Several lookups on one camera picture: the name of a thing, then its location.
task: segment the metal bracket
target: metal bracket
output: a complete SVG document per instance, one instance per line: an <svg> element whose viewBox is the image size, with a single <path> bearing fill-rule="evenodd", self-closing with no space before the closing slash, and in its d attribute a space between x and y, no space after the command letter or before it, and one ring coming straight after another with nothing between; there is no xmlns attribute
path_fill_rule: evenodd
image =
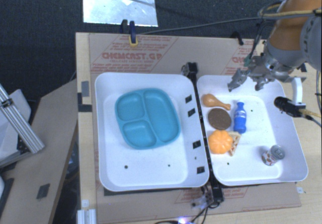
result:
<svg viewBox="0 0 322 224"><path fill-rule="evenodd" d="M295 105L301 105L302 104L302 97L303 97L303 86L302 86L303 80L300 77L295 77L291 83L293 88L293 103Z"/></svg>
<svg viewBox="0 0 322 224"><path fill-rule="evenodd" d="M96 224L96 210L78 210L77 224Z"/></svg>
<svg viewBox="0 0 322 224"><path fill-rule="evenodd" d="M211 185L211 190L212 190L212 196L213 196L214 202L220 203L220 202L224 201L223 192L221 189L221 184L217 181L217 179L215 178L215 175L213 174L212 162L211 162L211 158L210 158L210 152L208 149L207 134L206 134L205 126L204 126L200 98L199 98L198 88L197 88L197 73L198 73L197 63L190 63L189 62L181 68L181 74L191 80L194 90L195 90L195 96L196 96L196 102L197 102L197 107L198 107L202 136L203 136L203 140L204 140L204 144L205 144L207 162L208 162L208 167L209 167L209 172L210 172L210 185Z"/></svg>
<svg viewBox="0 0 322 224"><path fill-rule="evenodd" d="M7 118L9 123L17 131L29 151L33 154L37 153L45 147L43 142L38 138L35 132L32 130L30 124L20 114L19 110L15 106L14 102L0 85L0 110Z"/></svg>

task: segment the blue bottle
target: blue bottle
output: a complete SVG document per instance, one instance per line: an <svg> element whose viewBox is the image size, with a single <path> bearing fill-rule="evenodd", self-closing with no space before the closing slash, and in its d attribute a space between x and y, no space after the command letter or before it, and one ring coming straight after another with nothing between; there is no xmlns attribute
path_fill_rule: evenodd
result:
<svg viewBox="0 0 322 224"><path fill-rule="evenodd" d="M233 117L233 130L242 134L246 132L246 111L243 102L237 102L237 109Z"/></svg>

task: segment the blue plate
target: blue plate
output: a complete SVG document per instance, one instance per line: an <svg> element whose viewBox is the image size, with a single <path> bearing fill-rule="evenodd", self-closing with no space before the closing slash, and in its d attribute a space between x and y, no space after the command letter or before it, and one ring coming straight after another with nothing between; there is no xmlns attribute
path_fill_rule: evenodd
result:
<svg viewBox="0 0 322 224"><path fill-rule="evenodd" d="M122 95L116 101L115 112L124 140L135 149L166 145L181 131L171 99L160 89Z"/></svg>

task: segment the white tray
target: white tray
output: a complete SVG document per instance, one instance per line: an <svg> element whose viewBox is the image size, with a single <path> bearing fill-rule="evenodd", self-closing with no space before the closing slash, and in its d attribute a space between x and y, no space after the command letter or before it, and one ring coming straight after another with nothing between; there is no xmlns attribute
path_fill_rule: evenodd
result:
<svg viewBox="0 0 322 224"><path fill-rule="evenodd" d="M166 92L179 117L181 133L167 145L136 150L122 137L115 102L128 92L157 88ZM103 73L95 82L99 173L111 191L201 187L209 179L194 88L177 74ZM188 111L195 113L188 117ZM193 148L193 143L200 146Z"/></svg>
<svg viewBox="0 0 322 224"><path fill-rule="evenodd" d="M253 185L264 183L296 182L306 178L308 168L295 130L292 117L281 114L274 106L278 96L285 96L277 81L266 84L264 89L255 91L251 79L239 88L228 91L230 76L202 76L198 80L200 98L213 94L224 103L231 104L229 114L233 127L233 113L238 100L244 102L247 112L247 131L242 134L234 156L211 154L214 175L227 186ZM215 130L208 122L211 108L202 105L207 137ZM265 165L261 154L278 144L285 149L285 158L273 166Z"/></svg>

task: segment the can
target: can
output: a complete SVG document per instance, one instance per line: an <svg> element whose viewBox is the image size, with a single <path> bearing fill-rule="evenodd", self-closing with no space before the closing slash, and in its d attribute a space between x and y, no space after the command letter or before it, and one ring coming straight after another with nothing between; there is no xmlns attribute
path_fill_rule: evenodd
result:
<svg viewBox="0 0 322 224"><path fill-rule="evenodd" d="M268 151L265 151L262 154L262 160L268 166L274 165L278 161L282 160L284 157L285 151L279 145L272 146Z"/></svg>

